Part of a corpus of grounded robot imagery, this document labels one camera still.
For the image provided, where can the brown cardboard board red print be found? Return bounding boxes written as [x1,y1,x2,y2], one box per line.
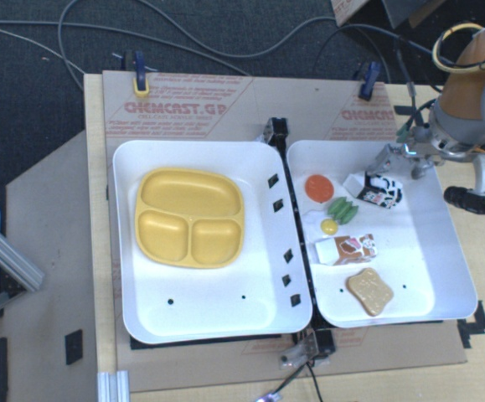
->
[101,70,469,394]

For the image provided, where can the black block with thin wires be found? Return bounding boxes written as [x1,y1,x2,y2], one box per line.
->
[266,116,290,147]
[291,327,338,369]

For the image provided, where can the tan toast slice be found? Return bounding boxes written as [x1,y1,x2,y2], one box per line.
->
[346,266,395,318]

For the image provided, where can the yellow divided plate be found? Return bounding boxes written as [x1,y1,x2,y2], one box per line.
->
[134,167,245,270]

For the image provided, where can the brown and white carton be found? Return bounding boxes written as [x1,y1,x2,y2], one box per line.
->
[314,233,379,267]

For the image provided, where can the white plastic tray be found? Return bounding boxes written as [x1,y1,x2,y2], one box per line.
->
[286,139,479,330]
[111,139,314,345]

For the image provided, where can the black cylinder on white bracket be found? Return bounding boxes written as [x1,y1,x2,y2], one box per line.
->
[443,152,485,217]

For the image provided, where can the white fried egg yellow yolk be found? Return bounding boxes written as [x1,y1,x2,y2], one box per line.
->
[301,209,344,243]

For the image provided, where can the thin black rod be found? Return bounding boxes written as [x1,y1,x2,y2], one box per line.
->
[281,140,319,331]

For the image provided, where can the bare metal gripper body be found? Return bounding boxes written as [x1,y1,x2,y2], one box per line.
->
[400,126,478,162]

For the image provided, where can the black and white cow carton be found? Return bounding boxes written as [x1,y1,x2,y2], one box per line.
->
[342,170,405,210]

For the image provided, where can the orange round slice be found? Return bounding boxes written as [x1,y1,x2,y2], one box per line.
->
[304,173,336,204]

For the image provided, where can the green pea pods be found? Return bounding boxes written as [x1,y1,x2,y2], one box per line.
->
[326,195,360,226]

